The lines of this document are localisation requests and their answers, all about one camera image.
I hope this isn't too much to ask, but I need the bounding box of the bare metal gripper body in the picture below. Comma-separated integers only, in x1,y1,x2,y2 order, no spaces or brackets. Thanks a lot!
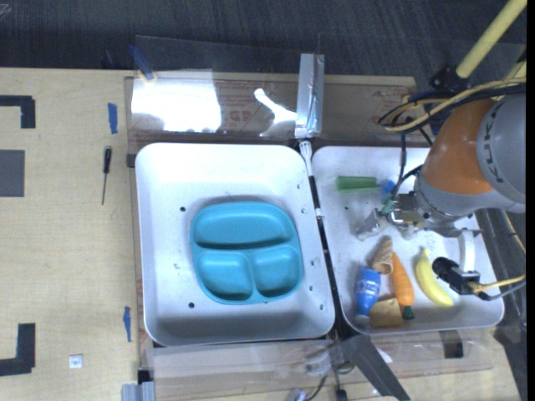
388,190,431,227

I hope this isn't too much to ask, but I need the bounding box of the tan waffle cone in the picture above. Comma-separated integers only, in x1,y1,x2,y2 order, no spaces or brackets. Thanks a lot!
370,235,395,276

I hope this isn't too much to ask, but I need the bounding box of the green cylinder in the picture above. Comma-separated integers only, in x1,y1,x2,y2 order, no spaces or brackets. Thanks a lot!
335,175,379,193

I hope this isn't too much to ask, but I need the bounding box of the orange carrot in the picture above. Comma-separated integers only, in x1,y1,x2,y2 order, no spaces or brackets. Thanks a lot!
390,251,416,322

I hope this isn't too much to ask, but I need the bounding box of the yellow banana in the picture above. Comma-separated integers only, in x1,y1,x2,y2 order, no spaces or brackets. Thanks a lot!
414,246,456,308

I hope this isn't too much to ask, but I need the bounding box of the thin black and white rod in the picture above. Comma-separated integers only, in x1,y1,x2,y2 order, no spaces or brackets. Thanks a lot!
298,139,336,338

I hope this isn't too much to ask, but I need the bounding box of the blue and white bottle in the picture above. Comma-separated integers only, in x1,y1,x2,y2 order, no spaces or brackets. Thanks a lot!
354,266,383,326

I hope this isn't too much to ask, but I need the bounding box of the yellow bread slice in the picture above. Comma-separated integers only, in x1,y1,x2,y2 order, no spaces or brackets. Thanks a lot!
368,297,404,330

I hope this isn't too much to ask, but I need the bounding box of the white plastic tray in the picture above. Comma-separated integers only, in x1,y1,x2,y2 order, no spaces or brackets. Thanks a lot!
311,145,506,336
134,141,337,348

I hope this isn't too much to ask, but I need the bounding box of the blue divided plate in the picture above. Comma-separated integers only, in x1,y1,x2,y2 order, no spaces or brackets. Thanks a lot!
189,200,305,306

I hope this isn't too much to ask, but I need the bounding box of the yellow padded pole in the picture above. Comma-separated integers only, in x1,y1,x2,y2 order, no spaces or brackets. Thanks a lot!
455,0,527,79

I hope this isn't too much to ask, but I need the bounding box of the black screwdriver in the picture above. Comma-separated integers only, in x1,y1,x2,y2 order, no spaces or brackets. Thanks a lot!
100,145,114,206

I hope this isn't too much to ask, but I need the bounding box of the black cylinder on white bracket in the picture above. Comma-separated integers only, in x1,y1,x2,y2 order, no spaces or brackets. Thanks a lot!
431,230,482,297

